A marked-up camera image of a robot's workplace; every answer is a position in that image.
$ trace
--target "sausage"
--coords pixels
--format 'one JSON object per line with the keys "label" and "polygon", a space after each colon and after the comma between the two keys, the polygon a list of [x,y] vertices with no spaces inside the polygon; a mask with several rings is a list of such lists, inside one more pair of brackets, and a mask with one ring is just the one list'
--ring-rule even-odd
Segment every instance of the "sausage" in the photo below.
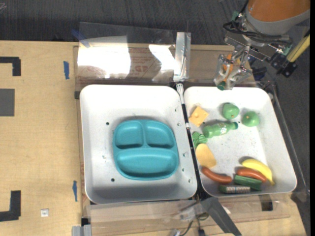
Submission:
{"label": "sausage", "polygon": [[201,172],[211,180],[219,183],[231,183],[233,179],[230,176],[222,176],[219,174],[216,174],[209,170],[207,167],[202,167]]}
{"label": "sausage", "polygon": [[251,178],[255,178],[257,180],[262,181],[263,183],[265,183],[267,181],[267,178],[260,173],[259,171],[250,169],[250,168],[240,168],[236,175],[242,176],[242,177],[251,177]]}

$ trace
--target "toy bottle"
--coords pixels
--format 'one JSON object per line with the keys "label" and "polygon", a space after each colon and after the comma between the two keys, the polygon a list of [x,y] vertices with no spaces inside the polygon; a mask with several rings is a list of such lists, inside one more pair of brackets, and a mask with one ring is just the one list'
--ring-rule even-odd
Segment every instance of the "toy bottle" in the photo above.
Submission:
{"label": "toy bottle", "polygon": [[237,129],[237,122],[227,123],[220,122],[214,125],[205,126],[202,130],[203,135],[207,138],[212,138],[214,136],[220,136],[226,134],[228,131],[232,129]]}

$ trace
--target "white tray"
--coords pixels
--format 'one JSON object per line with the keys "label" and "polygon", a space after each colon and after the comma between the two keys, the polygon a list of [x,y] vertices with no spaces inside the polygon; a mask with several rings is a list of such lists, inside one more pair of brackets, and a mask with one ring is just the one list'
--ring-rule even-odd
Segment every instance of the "white tray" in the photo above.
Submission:
{"label": "white tray", "polygon": [[[85,190],[97,204],[188,199],[197,191],[178,93],[164,86],[90,85],[80,93]],[[169,178],[131,180],[116,169],[113,132],[125,120],[153,119],[168,125],[177,142],[179,167]]]}
{"label": "white tray", "polygon": [[[191,133],[194,131],[202,133],[205,125],[227,121],[221,115],[224,103],[230,102],[240,108],[238,117],[231,120],[238,122],[237,130],[230,130],[225,135],[208,139],[207,145],[217,160],[217,165],[211,170],[234,177],[237,168],[242,166],[240,162],[251,157],[269,166],[276,184],[271,186],[267,181],[262,185],[260,192],[237,195],[286,193],[295,189],[297,179],[292,162],[272,102],[264,90],[234,88],[220,91],[216,87],[191,87],[185,91],[184,99],[188,116],[196,106],[209,113],[205,123],[200,127],[190,123]],[[250,110],[259,115],[260,124],[256,127],[247,127],[241,123],[244,113]],[[215,197],[234,196],[219,192],[218,183],[204,176],[201,171],[200,176],[203,188],[208,194]]]}

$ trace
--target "teal tray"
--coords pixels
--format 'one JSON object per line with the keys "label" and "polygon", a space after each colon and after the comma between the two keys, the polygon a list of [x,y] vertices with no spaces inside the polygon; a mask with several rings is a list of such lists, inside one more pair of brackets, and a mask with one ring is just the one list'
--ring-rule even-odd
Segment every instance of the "teal tray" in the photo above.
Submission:
{"label": "teal tray", "polygon": [[120,123],[113,138],[118,172],[133,180],[159,180],[173,175],[179,165],[175,136],[164,123],[128,120]]}

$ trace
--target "banana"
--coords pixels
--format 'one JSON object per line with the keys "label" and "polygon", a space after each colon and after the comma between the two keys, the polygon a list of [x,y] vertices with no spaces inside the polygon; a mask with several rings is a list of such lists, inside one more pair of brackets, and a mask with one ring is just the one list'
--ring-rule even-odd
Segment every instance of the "banana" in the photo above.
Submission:
{"label": "banana", "polygon": [[271,185],[275,184],[275,182],[273,182],[273,180],[272,180],[272,172],[271,172],[270,168],[268,166],[266,166],[265,164],[259,162],[256,159],[247,159],[247,160],[242,162],[242,165],[244,167],[259,171],[270,181]]}

